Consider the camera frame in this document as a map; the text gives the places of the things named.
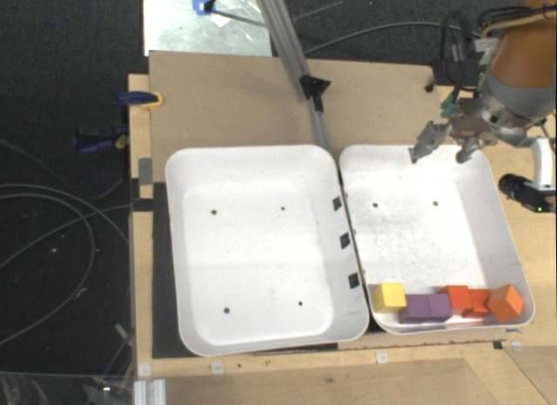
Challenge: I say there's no brown flat board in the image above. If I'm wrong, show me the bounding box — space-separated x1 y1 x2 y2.
147 50 508 359

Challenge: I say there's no red-orange cube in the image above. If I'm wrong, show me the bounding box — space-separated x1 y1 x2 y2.
438 285 473 311
460 288 493 320

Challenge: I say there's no purple cube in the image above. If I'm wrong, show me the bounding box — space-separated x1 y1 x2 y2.
426 293 453 321
397 294 432 324

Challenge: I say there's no black cylinder on white bracket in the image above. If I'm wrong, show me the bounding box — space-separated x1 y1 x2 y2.
498 136 557 214

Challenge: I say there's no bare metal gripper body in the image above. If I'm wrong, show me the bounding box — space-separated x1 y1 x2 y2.
446 97 543 148

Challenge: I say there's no white plastic tray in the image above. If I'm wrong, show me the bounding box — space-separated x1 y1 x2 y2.
164 144 372 358
338 144 536 336

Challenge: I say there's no orange cube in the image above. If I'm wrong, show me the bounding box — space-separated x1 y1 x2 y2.
485 283 525 323

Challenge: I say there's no yellow cube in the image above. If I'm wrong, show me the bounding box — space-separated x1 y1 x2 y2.
372 282 408 314

